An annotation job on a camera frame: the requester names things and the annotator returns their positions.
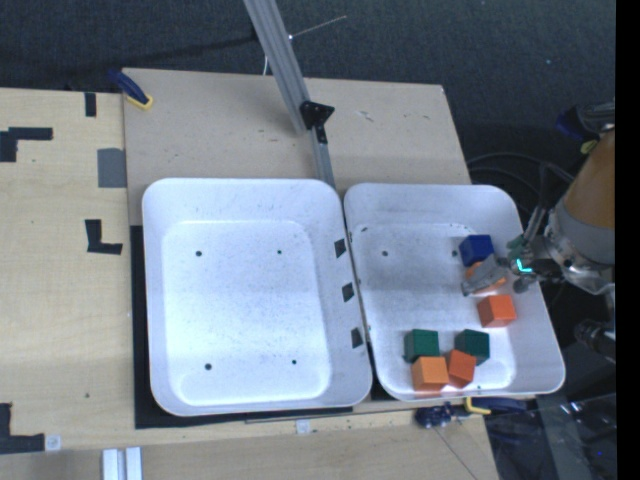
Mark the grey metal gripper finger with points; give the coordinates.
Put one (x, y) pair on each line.
(481, 278)

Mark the blue cube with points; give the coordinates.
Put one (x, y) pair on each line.
(476, 249)

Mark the pale wood board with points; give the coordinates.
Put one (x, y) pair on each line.
(225, 128)

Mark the green cube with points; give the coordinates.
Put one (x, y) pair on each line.
(421, 344)
(474, 343)

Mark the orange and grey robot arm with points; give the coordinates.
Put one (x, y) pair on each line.
(592, 188)

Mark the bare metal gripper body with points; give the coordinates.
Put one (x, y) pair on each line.
(575, 270)

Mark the black cylinder on white bracket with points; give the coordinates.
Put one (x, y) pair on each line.
(595, 335)

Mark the orange cube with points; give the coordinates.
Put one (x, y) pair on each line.
(430, 373)
(461, 367)
(495, 285)
(496, 311)

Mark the white plastic tray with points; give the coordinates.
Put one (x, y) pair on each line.
(240, 298)
(415, 288)

